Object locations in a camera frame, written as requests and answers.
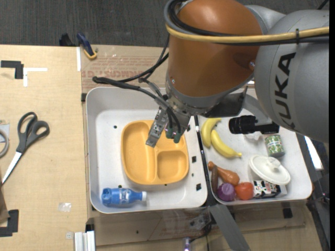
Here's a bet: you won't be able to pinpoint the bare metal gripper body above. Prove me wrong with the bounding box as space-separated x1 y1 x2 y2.
165 98 210 136

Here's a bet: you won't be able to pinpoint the yellow banana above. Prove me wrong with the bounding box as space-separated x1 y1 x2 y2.
210 129 243 159
200 117 222 149

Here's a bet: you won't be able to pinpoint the yellow divided plate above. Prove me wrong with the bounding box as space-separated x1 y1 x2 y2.
120 119 190 186

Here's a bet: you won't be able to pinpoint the thin black rod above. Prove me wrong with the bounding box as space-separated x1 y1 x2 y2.
194 115 218 206

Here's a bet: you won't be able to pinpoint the white plastic tray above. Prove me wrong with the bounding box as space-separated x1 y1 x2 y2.
85 86 208 214
196 87 313 206

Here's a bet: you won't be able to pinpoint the brown sausage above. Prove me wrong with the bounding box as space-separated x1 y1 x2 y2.
210 165 219 195

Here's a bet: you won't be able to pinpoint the brown chicken drumstick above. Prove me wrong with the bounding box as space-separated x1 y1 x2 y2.
207 161 241 186

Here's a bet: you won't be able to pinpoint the blue plastic bottle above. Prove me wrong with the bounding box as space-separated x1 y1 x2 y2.
101 187 148 209

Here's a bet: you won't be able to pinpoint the purple round toy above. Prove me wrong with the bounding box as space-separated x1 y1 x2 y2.
217 182 236 202

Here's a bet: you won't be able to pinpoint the green patterned small can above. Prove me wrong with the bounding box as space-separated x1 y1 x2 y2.
264 134 286 158

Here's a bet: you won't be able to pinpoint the orange tomato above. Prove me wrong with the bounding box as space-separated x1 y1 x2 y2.
234 181 255 201

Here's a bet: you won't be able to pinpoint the white lidded pot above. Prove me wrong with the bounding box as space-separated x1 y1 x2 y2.
248 154 292 186

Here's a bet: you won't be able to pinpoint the black and white carton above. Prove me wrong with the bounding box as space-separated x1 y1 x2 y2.
252 179 288 199

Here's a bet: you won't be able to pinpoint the grey tape roll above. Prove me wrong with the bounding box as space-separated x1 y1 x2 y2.
0 128 10 159

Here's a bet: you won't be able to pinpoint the black cylinder on white bracket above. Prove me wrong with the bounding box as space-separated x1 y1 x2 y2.
228 95 280 141

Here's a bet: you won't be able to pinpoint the grey handled scissors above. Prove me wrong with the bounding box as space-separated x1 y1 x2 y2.
1 111 51 186

